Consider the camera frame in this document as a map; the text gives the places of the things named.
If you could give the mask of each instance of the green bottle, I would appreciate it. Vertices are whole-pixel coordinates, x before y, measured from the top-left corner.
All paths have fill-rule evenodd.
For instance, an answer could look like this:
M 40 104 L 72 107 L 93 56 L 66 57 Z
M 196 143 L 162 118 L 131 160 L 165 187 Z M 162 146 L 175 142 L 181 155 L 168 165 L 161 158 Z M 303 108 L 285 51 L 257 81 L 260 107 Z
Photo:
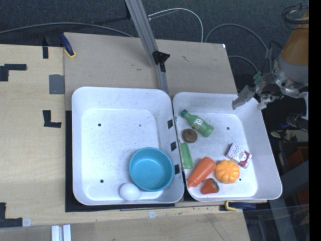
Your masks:
M 192 128 L 208 137 L 214 130 L 213 126 L 207 124 L 202 118 L 189 114 L 187 110 L 181 112 L 181 116 L 187 119 Z

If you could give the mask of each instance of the black clamp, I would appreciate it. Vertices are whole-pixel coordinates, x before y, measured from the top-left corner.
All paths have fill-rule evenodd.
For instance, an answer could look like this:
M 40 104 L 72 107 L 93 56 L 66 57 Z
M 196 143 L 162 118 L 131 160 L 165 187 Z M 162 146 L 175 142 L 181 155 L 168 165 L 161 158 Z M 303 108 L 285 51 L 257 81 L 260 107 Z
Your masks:
M 154 58 L 155 64 L 159 64 L 160 65 L 160 71 L 161 72 L 166 72 L 165 62 L 171 55 L 170 54 L 166 54 L 166 53 L 162 53 L 160 51 L 155 51 L 155 52 L 153 52 L 152 56 Z

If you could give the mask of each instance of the brown round object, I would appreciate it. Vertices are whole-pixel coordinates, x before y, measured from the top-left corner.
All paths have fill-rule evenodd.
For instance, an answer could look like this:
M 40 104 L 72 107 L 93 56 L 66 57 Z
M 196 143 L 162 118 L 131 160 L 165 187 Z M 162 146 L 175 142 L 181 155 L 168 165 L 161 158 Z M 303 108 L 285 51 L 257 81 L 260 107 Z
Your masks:
M 186 143 L 194 143 L 197 139 L 197 133 L 193 129 L 183 130 L 183 139 Z

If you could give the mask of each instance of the black mat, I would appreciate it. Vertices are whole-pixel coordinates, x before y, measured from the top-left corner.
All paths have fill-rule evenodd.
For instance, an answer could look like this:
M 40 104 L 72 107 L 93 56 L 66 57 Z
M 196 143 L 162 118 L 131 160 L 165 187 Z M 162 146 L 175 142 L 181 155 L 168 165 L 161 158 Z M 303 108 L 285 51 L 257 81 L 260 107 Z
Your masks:
M 134 208 L 158 208 L 173 207 L 170 204 L 117 204 L 117 205 L 84 205 L 74 196 L 72 189 L 72 113 L 66 111 L 66 212 L 75 211 L 100 211 L 113 209 L 134 209 Z

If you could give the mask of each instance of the orange pumpkin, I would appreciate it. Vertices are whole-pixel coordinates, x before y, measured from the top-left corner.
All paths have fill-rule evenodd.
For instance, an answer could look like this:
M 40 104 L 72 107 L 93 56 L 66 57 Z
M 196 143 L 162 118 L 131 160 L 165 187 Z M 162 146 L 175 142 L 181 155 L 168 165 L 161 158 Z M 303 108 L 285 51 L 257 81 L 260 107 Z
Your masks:
M 222 160 L 216 166 L 215 177 L 223 183 L 234 183 L 240 176 L 240 168 L 233 161 Z

